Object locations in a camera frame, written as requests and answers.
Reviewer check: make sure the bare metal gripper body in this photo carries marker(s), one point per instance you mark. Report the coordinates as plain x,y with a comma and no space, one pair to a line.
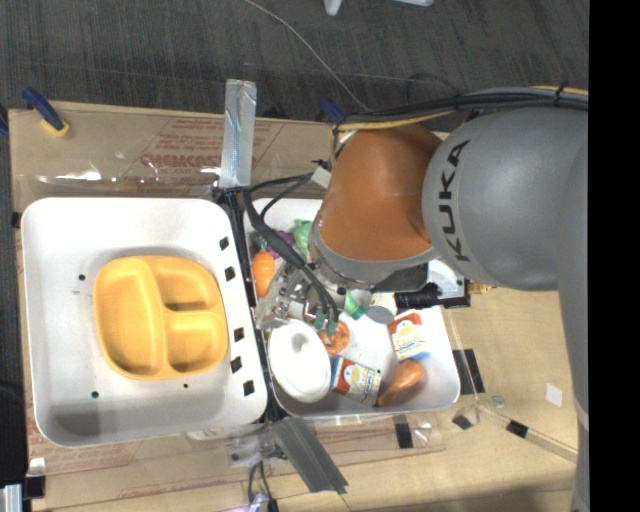
310,295

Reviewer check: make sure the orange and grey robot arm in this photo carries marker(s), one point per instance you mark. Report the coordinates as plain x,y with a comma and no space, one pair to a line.
500,200

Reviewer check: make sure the brown cardboard board red print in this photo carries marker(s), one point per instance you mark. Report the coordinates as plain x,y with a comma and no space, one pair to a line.
125,150

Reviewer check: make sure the black cylinder on white bracket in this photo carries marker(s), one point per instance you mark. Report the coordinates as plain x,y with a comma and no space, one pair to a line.
417,299

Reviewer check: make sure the white bowl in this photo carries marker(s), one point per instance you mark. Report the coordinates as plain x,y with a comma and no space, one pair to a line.
300,365

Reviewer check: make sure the white plastic tray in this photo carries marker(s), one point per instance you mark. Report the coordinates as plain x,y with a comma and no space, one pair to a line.
370,350
65,300

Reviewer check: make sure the purple grapes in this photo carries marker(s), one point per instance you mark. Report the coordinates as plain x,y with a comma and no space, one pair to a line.
285,239

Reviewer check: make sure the yellow divided plate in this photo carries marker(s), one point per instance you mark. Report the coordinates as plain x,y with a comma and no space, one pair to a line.
130,320

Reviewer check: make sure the green bottle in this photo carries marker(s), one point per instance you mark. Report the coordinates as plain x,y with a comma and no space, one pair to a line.
354,306

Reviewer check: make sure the red and white carton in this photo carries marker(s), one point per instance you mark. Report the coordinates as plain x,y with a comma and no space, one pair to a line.
356,380
409,336

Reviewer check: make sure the white can grey lid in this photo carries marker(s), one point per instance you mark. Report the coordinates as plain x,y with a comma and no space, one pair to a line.
381,312

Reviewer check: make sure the brown chicken drumstick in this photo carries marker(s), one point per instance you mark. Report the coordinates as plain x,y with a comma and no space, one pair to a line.
402,378

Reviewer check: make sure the orange carrot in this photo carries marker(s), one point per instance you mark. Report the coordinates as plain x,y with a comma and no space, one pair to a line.
263,272

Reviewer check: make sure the orange doughnut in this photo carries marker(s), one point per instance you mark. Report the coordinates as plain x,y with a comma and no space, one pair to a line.
341,340

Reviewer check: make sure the green toy vegetable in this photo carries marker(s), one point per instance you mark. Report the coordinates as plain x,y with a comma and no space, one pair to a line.
302,235

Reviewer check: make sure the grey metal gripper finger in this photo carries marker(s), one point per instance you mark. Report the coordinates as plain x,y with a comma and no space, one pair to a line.
290,277
267,311

